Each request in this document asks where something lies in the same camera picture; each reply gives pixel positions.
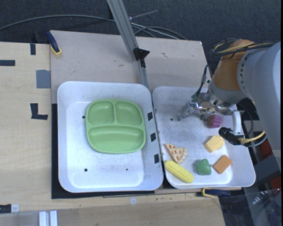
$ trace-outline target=metal pole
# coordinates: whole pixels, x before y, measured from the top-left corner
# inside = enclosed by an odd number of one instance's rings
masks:
[[[142,64],[140,59],[137,59],[134,50],[138,47],[138,43],[136,41],[136,37],[134,35],[133,28],[130,23],[129,16],[123,4],[123,0],[107,0],[117,28],[122,36],[122,39],[125,43],[125,46],[128,50],[129,55],[135,60],[138,60],[139,63],[139,76],[140,76],[140,83],[146,87],[148,86],[148,78],[146,73],[146,68],[144,63]]]

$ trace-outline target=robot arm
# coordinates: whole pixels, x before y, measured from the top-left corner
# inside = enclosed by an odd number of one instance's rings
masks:
[[[215,48],[221,45],[224,42],[218,43]],[[201,111],[202,119],[214,111],[229,114],[230,107],[249,98],[256,106],[272,148],[280,150],[281,42],[257,44],[249,40],[233,40],[227,49],[216,54],[223,56],[207,93],[196,92],[178,113],[178,119],[194,110]],[[202,106],[204,102],[209,102],[209,105]],[[234,145],[247,142],[235,135],[233,130],[221,128],[219,133]]]

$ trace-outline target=green plate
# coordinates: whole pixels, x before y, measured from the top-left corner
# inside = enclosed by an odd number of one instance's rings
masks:
[[[139,106],[127,100],[92,102],[86,113],[90,146],[101,153],[132,153],[146,143],[146,127]]]

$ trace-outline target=pizza slice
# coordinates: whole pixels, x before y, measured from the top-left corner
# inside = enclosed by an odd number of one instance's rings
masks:
[[[177,147],[172,144],[165,143],[165,148],[172,157],[172,159],[178,164],[182,163],[188,154],[187,148]]]

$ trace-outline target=white tray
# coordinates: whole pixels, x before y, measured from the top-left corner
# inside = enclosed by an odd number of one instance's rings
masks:
[[[68,81],[59,86],[57,95],[58,178],[65,190],[72,193],[152,191],[161,186],[163,171],[152,98],[145,86]],[[83,116],[88,105],[98,99],[131,100],[141,108],[147,133],[141,150],[105,154],[90,147]],[[148,113],[153,114],[150,120]]]
[[[204,122],[200,120],[197,111],[178,121],[177,113],[191,99],[191,95],[197,89],[162,86],[153,91],[153,104],[163,160],[171,159],[164,148],[164,143],[186,147],[188,155],[181,165],[194,175],[194,181],[187,184],[166,171],[167,180],[173,187],[179,189],[251,186],[255,182],[256,174],[248,148],[232,145],[226,141],[223,148],[210,153],[204,144],[212,135],[218,135],[219,128],[209,129],[206,127]],[[233,128],[232,117],[223,116],[221,126]],[[218,174],[214,168],[211,168],[211,175],[197,174],[195,164],[199,160],[206,158],[213,165],[224,154],[233,161],[225,172]]]

